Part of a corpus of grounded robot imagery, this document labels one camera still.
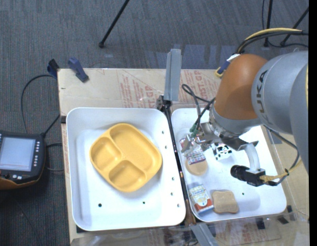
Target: tripod leg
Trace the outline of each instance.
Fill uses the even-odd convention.
[[[270,28],[270,19],[271,19],[271,10],[272,10],[272,2],[273,0],[269,1],[269,10],[268,10],[268,19],[267,19],[267,29]],[[268,47],[268,38],[265,39],[265,43],[263,44],[264,47]]]
[[[112,31],[113,27],[115,26],[117,20],[119,19],[119,17],[121,16],[121,14],[123,13],[124,9],[126,8],[126,6],[128,5],[130,0],[125,0],[125,2],[123,3],[121,9],[119,10],[119,12],[117,13],[113,23],[111,24],[111,26],[109,27],[109,29],[107,30],[103,40],[99,43],[99,47],[100,48],[104,48],[104,43],[107,39],[107,37],[109,36],[110,32]]]
[[[299,23],[302,21],[302,19],[306,16],[306,14],[309,12],[309,7],[306,9],[306,11],[304,11],[304,13],[302,14],[302,16],[299,18],[299,20],[295,23],[293,29],[297,28],[297,26],[299,25]],[[290,37],[290,35],[287,35],[285,37],[285,39],[283,41],[281,41],[281,46],[285,46],[285,43],[287,41],[287,39]]]

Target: yellow wire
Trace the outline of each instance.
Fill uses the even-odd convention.
[[[264,29],[264,30],[261,30],[257,33],[254,33],[254,34],[250,35],[249,37],[247,37],[245,40],[248,40],[256,35],[261,35],[264,33],[275,32],[275,31],[302,31],[302,30],[293,29],[293,28],[284,28],[284,27],[269,28],[269,29]]]
[[[284,176],[287,176],[289,173],[291,173],[293,170],[295,170],[300,164],[302,163],[302,160],[300,160],[292,169],[290,169],[288,172],[284,172],[280,175],[277,175],[277,176],[269,176],[269,175],[264,175],[264,176],[260,176],[260,179],[266,183],[268,181],[272,181],[276,178],[282,178]]]

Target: table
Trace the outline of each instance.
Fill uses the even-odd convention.
[[[68,112],[77,107],[155,108],[157,98],[164,94],[165,69],[84,70],[89,76],[89,80],[85,83],[81,82],[71,69],[59,69],[57,71],[70,241],[75,242],[75,245],[86,245],[86,241],[89,242],[94,236],[120,234],[122,232],[130,234],[134,238],[134,233],[140,231],[77,232],[71,211],[71,186],[65,119]],[[181,70],[180,86],[187,84],[196,95],[205,99],[212,99],[220,83],[220,79],[214,75],[214,72],[215,70]],[[172,110],[179,107],[195,107],[192,97],[183,90],[180,90],[179,102],[173,103]],[[274,158],[276,169],[281,172],[283,168],[289,167],[293,163],[296,153],[290,146],[273,141],[266,131],[264,131],[264,134]],[[290,135],[283,136],[289,141],[294,141]],[[283,188],[290,206],[288,208],[290,212],[286,211],[283,216],[267,217],[265,219],[268,224],[274,224],[271,226],[277,226],[277,230],[276,228],[266,229],[266,234],[259,234],[257,231],[249,229],[247,233],[244,233],[244,231],[240,233],[237,227],[241,225],[247,228],[250,227],[246,220],[223,223],[221,226],[215,226],[217,242],[221,242],[221,245],[233,245],[233,243],[244,244],[266,241],[265,245],[270,245],[270,243],[273,245],[274,240],[281,239],[285,243],[284,245],[308,244],[309,178],[303,165],[300,165],[283,181]],[[165,245],[163,244],[165,229],[142,232],[145,233],[138,234],[142,242],[147,241],[153,245]]]

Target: gray carpet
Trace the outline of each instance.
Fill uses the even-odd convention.
[[[68,68],[165,68],[166,54],[182,50],[183,69],[216,69],[249,35],[266,28],[269,0],[130,0],[101,49],[98,43],[125,0],[0,0],[0,130],[25,132],[21,94],[35,76],[48,74],[55,59]],[[270,27],[292,28],[309,0],[273,0]],[[309,31],[309,14],[298,25]],[[246,48],[270,59],[306,50],[307,36],[269,38]],[[59,111],[57,84],[40,77],[25,90],[29,133],[44,132]],[[61,141],[60,122],[46,143]],[[63,168],[62,147],[48,148],[47,166]],[[44,169],[38,183],[0,193],[0,246],[69,245],[65,180]]]

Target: yellow plate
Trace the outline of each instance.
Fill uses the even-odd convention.
[[[162,156],[136,127],[119,123],[91,145],[90,161],[113,187],[132,192],[140,189],[158,172]]]

